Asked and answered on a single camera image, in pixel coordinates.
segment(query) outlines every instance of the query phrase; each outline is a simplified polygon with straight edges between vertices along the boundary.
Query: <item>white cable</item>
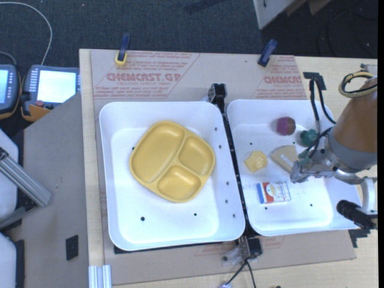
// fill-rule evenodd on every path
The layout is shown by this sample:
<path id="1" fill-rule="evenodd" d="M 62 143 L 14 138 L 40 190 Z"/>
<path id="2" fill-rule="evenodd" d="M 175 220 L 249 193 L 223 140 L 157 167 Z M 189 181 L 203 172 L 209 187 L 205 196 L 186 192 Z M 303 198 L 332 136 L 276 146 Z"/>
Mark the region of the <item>white cable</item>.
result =
<path id="1" fill-rule="evenodd" d="M 48 21 L 48 19 L 44 16 L 44 14 L 39 11 L 38 9 L 34 8 L 33 6 L 29 5 L 29 4 L 26 4 L 26 3 L 22 3 L 22 2 L 10 2 L 10 1 L 7 1 L 7 2 L 0 2 L 0 4 L 14 4 L 14 5 L 23 5 L 25 7 L 29 7 L 31 9 L 33 9 L 34 11 L 36 11 L 45 21 L 46 23 L 48 24 L 48 27 L 49 27 L 49 31 L 50 31 L 50 38 L 49 38 L 49 44 L 48 44 L 48 47 L 47 47 L 47 50 L 44 54 L 44 57 L 43 57 L 43 60 L 41 62 L 41 64 L 43 65 L 45 60 L 46 60 L 46 57 L 47 57 L 47 54 L 48 54 L 48 51 L 50 49 L 50 45 L 52 43 L 52 37 L 53 37 L 53 32 L 52 32 L 52 27 L 50 26 L 50 23 Z"/>

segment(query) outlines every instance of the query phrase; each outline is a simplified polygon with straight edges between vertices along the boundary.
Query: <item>green object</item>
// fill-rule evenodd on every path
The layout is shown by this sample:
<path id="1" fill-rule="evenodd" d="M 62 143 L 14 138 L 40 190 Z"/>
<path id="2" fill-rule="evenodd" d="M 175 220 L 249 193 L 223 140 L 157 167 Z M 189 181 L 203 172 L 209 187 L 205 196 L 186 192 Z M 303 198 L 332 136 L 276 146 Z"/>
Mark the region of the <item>green object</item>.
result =
<path id="1" fill-rule="evenodd" d="M 303 130 L 300 134 L 301 142 L 304 146 L 312 146 L 317 139 L 317 133 L 315 129 Z"/>

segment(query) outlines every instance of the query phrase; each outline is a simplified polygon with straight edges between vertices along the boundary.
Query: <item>blue and yellow clamp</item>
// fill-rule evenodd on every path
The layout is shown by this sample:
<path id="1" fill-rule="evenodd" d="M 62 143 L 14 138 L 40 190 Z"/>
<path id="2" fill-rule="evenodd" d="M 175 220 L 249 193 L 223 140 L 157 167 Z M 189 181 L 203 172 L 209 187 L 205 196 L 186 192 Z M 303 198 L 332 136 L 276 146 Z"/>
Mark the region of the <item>blue and yellow clamp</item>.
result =
<path id="1" fill-rule="evenodd" d="M 117 66 L 124 66 L 125 62 L 127 61 L 128 56 L 128 48 L 131 43 L 131 37 L 129 33 L 124 33 L 121 41 L 121 47 L 120 50 L 117 52 L 115 57 L 115 63 Z"/>

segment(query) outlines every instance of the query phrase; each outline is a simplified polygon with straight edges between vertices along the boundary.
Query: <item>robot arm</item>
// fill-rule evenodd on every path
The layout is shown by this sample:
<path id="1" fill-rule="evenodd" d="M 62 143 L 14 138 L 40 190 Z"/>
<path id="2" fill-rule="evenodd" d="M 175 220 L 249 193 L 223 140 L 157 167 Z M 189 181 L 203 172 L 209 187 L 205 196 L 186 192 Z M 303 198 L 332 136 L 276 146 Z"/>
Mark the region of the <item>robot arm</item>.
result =
<path id="1" fill-rule="evenodd" d="M 359 90 L 347 92 L 346 84 L 356 77 L 368 80 Z M 349 103 L 337 123 L 318 135 L 317 144 L 324 136 L 324 145 L 299 156 L 290 179 L 296 183 L 306 181 L 309 176 L 334 177 L 348 184 L 361 184 L 363 206 L 341 201 L 337 210 L 363 228 L 377 228 L 377 213 L 373 210 L 377 178 L 356 175 L 377 164 L 377 77 L 364 71 L 350 74 L 343 79 L 339 91 L 350 98 Z"/>

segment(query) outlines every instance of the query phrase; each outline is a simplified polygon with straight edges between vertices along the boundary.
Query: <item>yellow sponge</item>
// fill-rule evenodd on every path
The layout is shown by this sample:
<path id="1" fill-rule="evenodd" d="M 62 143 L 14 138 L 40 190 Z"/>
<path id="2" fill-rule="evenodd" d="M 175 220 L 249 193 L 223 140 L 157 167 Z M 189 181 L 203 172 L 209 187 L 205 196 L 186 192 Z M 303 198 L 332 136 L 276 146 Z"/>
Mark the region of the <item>yellow sponge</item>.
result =
<path id="1" fill-rule="evenodd" d="M 245 166 L 252 173 L 262 169 L 268 165 L 268 159 L 262 151 L 253 151 L 252 154 L 244 161 Z"/>

